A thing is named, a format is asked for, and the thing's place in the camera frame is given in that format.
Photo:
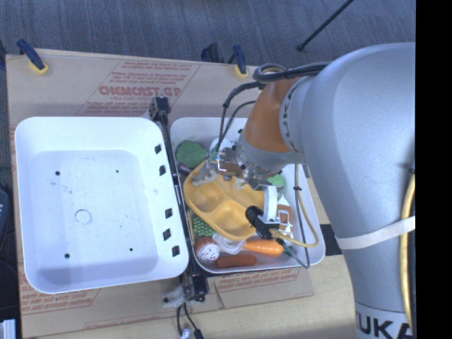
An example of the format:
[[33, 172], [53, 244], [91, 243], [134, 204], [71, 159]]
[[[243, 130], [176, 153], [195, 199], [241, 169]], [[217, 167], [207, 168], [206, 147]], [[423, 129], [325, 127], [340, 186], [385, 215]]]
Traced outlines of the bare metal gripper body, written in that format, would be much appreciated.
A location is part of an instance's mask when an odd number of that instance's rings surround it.
[[283, 189], [281, 170], [271, 171], [257, 165], [239, 146], [223, 148], [216, 155], [216, 170], [222, 176], [239, 177], [249, 182], [255, 191], [274, 186]]

